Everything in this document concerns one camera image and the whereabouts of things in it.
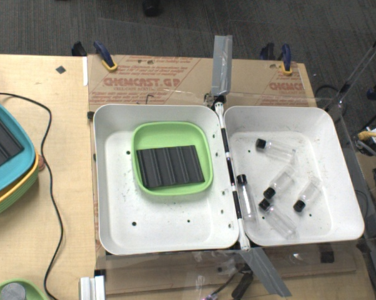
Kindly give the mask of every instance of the black cable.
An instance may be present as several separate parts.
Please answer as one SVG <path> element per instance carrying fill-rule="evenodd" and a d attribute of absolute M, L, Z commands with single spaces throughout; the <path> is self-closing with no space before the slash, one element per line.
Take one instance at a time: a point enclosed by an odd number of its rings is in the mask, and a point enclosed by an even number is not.
<path fill-rule="evenodd" d="M 323 89 L 332 89 L 334 90 L 337 94 L 339 93 L 339 90 L 338 88 L 334 87 L 334 86 L 331 86 L 330 84 L 323 84 L 322 86 L 318 87 L 315 91 L 314 91 L 314 98 L 317 99 L 317 94 L 323 90 Z M 328 107 L 333 103 L 333 100 L 330 100 L 328 105 L 324 106 L 325 108 L 324 109 L 328 109 Z M 345 113 L 346 113 L 346 109 L 347 109 L 347 106 L 342 103 L 342 113 L 341 113 L 341 116 L 344 116 Z"/>
<path fill-rule="evenodd" d="M 23 96 L 19 96 L 17 94 L 12 94 L 12 93 L 6 93 L 6 92 L 0 92 L 0 95 L 2 96 L 10 96 L 10 97 L 15 97 L 15 98 L 19 98 L 19 99 L 22 99 L 22 100 L 25 100 L 25 101 L 28 101 L 30 103 L 33 103 L 33 104 L 36 104 L 37 106 L 45 109 L 48 113 L 49 113 L 49 121 L 48 121 L 48 125 L 46 127 L 46 131 L 45 131 L 45 134 L 44 134 L 44 137 L 42 138 L 42 141 L 41 141 L 41 156 L 44 160 L 44 164 L 45 166 L 48 168 L 48 171 L 49 171 L 49 193 L 51 195 L 51 199 L 52 199 L 52 203 L 53 203 L 53 206 L 56 210 L 56 215 L 57 215 L 57 219 L 59 220 L 59 226 L 60 226 L 60 230 L 61 230 L 61 235 L 60 235 L 60 238 L 59 238 L 59 242 L 57 244 L 57 247 L 56 247 L 56 250 L 55 250 L 55 253 L 51 259 L 51 262 L 49 263 L 48 265 L 48 268 L 46 270 L 46 273 L 45 273 L 45 277 L 44 277 L 44 289 L 45 289 L 45 292 L 51 297 L 53 298 L 53 300 L 57 300 L 57 298 L 55 296 L 53 296 L 49 290 L 47 289 L 47 286 L 46 286 L 46 282 L 47 282 L 47 279 L 48 279 L 48 275 L 49 273 L 51 272 L 51 269 L 52 269 L 52 265 L 55 261 L 55 258 L 57 256 L 57 253 L 61 247 L 61 244 L 62 244 L 62 241 L 63 241 L 63 235 L 64 235 L 64 228 L 63 228 L 63 222 L 62 222 L 62 217 L 60 215 L 60 212 L 59 212 L 59 209 L 57 208 L 57 204 L 55 202 L 55 199 L 54 199 L 54 196 L 53 196 L 53 176 L 52 176 L 52 170 L 51 168 L 49 167 L 48 165 L 48 162 L 46 161 L 46 158 L 45 158 L 45 155 L 44 155 L 44 144 L 45 144 L 45 140 L 46 140 L 46 137 L 49 133 L 49 129 L 51 128 L 51 123 L 52 123 L 52 112 L 51 110 L 45 106 L 44 104 L 42 103 L 39 103 L 35 100 L 32 100 L 32 99 L 29 99 L 28 97 L 23 97 Z"/>
<path fill-rule="evenodd" d="M 376 156 L 376 152 L 371 147 L 369 147 L 368 145 L 366 145 L 363 141 L 357 140 L 356 141 L 356 146 L 358 148 L 362 147 L 362 148 L 366 149 L 370 154 Z"/>
<path fill-rule="evenodd" d="M 362 127 L 360 128 L 360 130 L 367 129 L 367 127 L 370 127 L 371 124 L 372 124 L 375 120 L 376 120 L 376 114 L 374 114 L 374 115 L 371 117 L 371 119 L 368 120 L 368 121 L 365 123 L 365 125 L 362 126 Z M 353 133 L 352 137 L 356 136 L 358 133 L 359 133 L 359 132 L 356 131 L 355 133 Z"/>
<path fill-rule="evenodd" d="M 233 280 L 233 278 L 235 277 L 235 275 L 237 274 L 234 273 L 221 287 L 219 287 L 218 289 L 216 289 L 215 291 L 212 292 L 212 296 L 219 293 L 221 290 L 223 290 L 226 286 L 228 286 L 228 284 Z"/>
<path fill-rule="evenodd" d="M 360 193 L 363 196 L 363 198 L 365 199 L 365 212 L 362 212 L 363 219 L 365 219 L 367 217 L 367 215 L 369 214 L 369 199 L 363 191 L 355 190 L 355 192 Z"/>

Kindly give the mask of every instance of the blue clamp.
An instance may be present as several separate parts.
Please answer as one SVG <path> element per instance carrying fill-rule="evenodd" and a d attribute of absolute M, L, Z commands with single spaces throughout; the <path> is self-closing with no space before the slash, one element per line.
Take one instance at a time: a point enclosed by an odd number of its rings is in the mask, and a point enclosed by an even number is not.
<path fill-rule="evenodd" d="M 288 44 L 284 44 L 281 48 L 282 50 L 282 73 L 286 76 L 292 74 L 292 68 L 290 66 L 290 48 Z"/>
<path fill-rule="evenodd" d="M 103 60 L 102 63 L 105 66 L 105 68 L 110 71 L 116 71 L 117 64 L 113 61 L 111 54 L 106 49 L 105 45 L 101 43 L 99 40 L 95 40 L 94 47 L 96 48 L 96 51 L 101 54 Z"/>
<path fill-rule="evenodd" d="M 263 47 L 260 52 L 260 60 L 275 60 L 274 56 L 274 43 L 267 43 L 266 47 Z"/>
<path fill-rule="evenodd" d="M 376 100 L 376 85 L 367 90 L 367 99 Z"/>

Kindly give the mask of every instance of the gray carpet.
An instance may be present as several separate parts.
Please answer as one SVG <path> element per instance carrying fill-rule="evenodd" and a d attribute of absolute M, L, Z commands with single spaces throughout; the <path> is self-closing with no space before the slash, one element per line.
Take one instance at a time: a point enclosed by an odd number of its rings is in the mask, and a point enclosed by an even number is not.
<path fill-rule="evenodd" d="M 260 59 L 267 43 L 278 57 L 288 43 L 316 91 L 341 88 L 376 40 L 376 0 L 162 0 L 157 17 L 145 17 L 142 2 L 0 0 L 0 53 L 71 55 L 76 41 L 94 53 L 99 39 L 113 54 L 211 58 L 214 35 L 231 34 L 234 58 Z M 366 98 L 375 84 L 376 56 L 345 100 L 349 134 L 376 114 Z"/>

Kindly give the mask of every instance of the black vial cap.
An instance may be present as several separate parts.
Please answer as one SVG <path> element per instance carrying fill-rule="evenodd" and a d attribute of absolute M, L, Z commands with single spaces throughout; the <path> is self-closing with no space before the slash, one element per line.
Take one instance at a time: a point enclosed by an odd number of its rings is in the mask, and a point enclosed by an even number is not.
<path fill-rule="evenodd" d="M 256 140 L 256 148 L 257 149 L 264 149 L 267 141 L 263 139 Z"/>
<path fill-rule="evenodd" d="M 247 180 L 246 180 L 245 174 L 240 174 L 239 176 L 237 176 L 237 181 L 238 181 L 238 184 L 240 184 L 240 185 L 248 183 Z"/>
<path fill-rule="evenodd" d="M 263 192 L 263 196 L 266 198 L 266 199 L 271 199 L 275 194 L 275 190 L 272 188 L 272 187 L 268 187 L 264 192 Z"/>
<path fill-rule="evenodd" d="M 259 207 L 261 207 L 264 211 L 266 211 L 269 206 L 270 206 L 270 202 L 268 202 L 266 199 L 263 199 L 259 203 Z"/>
<path fill-rule="evenodd" d="M 304 203 L 302 200 L 298 200 L 294 204 L 294 209 L 298 213 L 301 213 L 304 207 L 306 207 L 306 203 Z"/>

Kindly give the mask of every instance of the office chair wheel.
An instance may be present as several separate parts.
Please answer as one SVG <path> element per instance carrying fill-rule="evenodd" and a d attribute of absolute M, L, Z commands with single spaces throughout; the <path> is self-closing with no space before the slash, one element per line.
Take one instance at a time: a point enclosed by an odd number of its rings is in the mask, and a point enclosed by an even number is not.
<path fill-rule="evenodd" d="M 142 7 L 147 17 L 157 16 L 159 13 L 159 3 L 156 0 L 145 0 Z"/>

